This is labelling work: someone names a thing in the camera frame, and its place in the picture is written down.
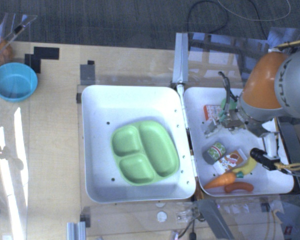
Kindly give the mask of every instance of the yellow banana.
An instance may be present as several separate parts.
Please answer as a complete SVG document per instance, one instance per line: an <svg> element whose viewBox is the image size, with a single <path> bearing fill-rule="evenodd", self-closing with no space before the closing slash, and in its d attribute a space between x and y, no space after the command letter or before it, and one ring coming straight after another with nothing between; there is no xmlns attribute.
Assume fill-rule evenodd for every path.
<svg viewBox="0 0 300 240"><path fill-rule="evenodd" d="M257 161L254 160L251 156L249 156L246 163L238 168L233 169L232 171L236 174L238 172L242 172L243 175L249 174L257 165Z"/></svg>

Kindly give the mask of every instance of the white plastic tray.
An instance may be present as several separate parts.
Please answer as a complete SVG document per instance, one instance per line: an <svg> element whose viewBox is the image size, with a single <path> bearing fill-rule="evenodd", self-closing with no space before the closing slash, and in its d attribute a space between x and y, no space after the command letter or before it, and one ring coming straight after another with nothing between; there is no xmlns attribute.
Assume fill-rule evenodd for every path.
<svg viewBox="0 0 300 240"><path fill-rule="evenodd" d="M241 93L241 89L231 89L235 95ZM190 128L193 152L201 187L212 180L217 175L216 170L210 164L207 164L202 157L202 153L207 150L216 141L221 142L227 151L232 152L237 148L241 148L248 157L252 148L264 150L263 141L245 129L240 129L236 134L231 134L227 129L223 128L215 135L206 138L204 132L209 123L206 123L204 115L204 105L220 105L221 101L226 97L224 88L208 88L208 87L191 87L184 93L184 103ZM267 124L268 130L275 131L274 123ZM286 152L283 148L281 138L279 138L279 150L281 162L288 163ZM271 195L285 194L290 192L294 187L294 179L291 175L283 174L277 170L268 171L257 164L252 174L246 175L243 179L237 179L251 183L254 186L252 192L244 190L236 190L232 193L225 193L223 187L210 188L204 191L214 197L224 196L254 196L254 195Z"/></svg>
<svg viewBox="0 0 300 240"><path fill-rule="evenodd" d="M99 203L187 199L196 189L178 94L168 87L91 85L82 92L86 191ZM124 125L155 120L169 133L180 167L164 180L135 186L120 175L111 135Z"/></svg>

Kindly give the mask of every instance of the green can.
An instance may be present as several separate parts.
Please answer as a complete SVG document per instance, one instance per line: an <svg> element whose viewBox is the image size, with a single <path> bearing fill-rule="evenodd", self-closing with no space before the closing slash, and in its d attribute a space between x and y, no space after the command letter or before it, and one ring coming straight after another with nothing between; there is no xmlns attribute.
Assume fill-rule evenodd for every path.
<svg viewBox="0 0 300 240"><path fill-rule="evenodd" d="M213 165L225 153L226 153L225 146L220 142L216 142L211 147L209 147L208 150L202 154L202 156L208 164Z"/></svg>

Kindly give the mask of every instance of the toy carrot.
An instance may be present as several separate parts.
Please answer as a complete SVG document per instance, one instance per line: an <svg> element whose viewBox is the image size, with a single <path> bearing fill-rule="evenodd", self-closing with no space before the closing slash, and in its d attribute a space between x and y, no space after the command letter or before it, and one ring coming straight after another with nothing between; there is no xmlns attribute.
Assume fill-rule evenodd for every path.
<svg viewBox="0 0 300 240"><path fill-rule="evenodd" d="M234 183L236 178L237 178L236 173L234 173L232 171L226 172L226 173L214 178L210 182L208 182L203 188L204 189L211 189L211 188L216 188L216 187L229 185L231 183Z"/></svg>

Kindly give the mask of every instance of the green divided plate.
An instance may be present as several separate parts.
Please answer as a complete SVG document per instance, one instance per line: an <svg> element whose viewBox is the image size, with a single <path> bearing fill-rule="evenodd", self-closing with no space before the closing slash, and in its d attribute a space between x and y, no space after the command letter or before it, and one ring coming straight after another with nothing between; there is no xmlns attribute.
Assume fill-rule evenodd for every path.
<svg viewBox="0 0 300 240"><path fill-rule="evenodd" d="M155 183L179 169L175 145L156 121L135 122L115 130L111 149L121 175L131 185Z"/></svg>

